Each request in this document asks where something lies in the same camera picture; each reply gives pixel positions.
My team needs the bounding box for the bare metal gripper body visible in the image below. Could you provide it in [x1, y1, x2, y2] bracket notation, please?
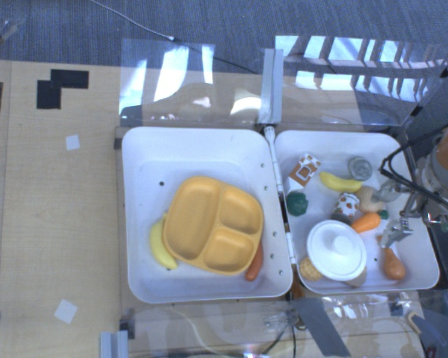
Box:
[412, 169, 448, 219]

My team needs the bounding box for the clear plastic bottle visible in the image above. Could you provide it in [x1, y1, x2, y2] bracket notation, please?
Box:
[373, 180, 408, 204]

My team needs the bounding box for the orange carrot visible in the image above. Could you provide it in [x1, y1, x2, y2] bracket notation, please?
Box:
[350, 210, 390, 235]

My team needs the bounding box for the orange-brown chicken drumstick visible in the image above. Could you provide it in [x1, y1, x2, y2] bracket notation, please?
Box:
[376, 234, 407, 281]

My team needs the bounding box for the beige bread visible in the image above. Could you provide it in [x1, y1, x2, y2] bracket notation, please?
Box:
[355, 185, 384, 215]

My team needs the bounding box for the orange and white can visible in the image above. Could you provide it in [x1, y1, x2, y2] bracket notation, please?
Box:
[331, 192, 361, 224]

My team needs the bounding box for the grey can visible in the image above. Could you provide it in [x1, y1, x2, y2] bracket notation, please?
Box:
[347, 156, 374, 182]

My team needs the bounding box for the white bowl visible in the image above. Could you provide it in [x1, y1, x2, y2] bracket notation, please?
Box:
[306, 219, 368, 281]

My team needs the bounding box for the yellow banana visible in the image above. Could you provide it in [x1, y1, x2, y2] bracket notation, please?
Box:
[319, 171, 364, 194]
[149, 213, 179, 271]

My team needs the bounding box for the white plastic tray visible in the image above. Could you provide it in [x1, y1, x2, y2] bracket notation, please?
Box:
[121, 126, 294, 305]
[274, 130, 441, 296]

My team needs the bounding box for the green broccoli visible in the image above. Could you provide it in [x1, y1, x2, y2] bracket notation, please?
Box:
[285, 191, 309, 217]

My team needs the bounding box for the orange and white carton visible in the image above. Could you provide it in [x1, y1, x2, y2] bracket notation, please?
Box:
[283, 152, 322, 195]

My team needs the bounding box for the orange sausage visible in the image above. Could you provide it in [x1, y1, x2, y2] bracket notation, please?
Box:
[244, 242, 264, 283]

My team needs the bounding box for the orange divided plate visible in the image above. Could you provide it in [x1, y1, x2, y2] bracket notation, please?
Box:
[162, 175, 265, 277]

